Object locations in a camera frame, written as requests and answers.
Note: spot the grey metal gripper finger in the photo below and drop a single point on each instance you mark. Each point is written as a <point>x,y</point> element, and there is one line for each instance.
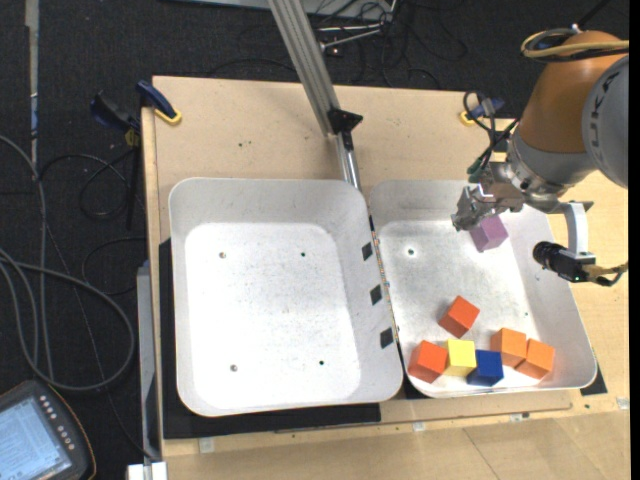
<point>486,212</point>
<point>464,213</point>

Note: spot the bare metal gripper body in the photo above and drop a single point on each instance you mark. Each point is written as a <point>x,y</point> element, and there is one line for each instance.
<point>510,190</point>

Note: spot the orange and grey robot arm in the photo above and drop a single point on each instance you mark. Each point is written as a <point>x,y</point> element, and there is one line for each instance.
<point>560,103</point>

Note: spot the purple cube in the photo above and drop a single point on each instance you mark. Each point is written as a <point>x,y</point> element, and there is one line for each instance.
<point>491,235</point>

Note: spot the white plastic tray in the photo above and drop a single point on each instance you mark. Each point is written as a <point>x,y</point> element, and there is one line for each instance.
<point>270,308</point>
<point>440,273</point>

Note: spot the red-orange cube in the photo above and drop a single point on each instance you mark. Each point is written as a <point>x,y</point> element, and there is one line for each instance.
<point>460,315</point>
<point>427,360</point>

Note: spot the orange cube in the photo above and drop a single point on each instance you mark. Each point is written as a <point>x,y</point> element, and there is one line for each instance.
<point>509,345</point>
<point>537,359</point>

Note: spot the yellow cube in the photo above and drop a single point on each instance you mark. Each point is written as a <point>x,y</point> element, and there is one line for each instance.
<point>460,357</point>

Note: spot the blue cube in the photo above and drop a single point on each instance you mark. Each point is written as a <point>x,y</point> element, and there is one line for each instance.
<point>486,368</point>

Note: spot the pale wood board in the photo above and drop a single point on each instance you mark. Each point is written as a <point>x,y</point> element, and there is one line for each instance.
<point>250,133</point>

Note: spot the black cylinder on white bracket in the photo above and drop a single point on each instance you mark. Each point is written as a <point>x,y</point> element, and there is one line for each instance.
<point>560,260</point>

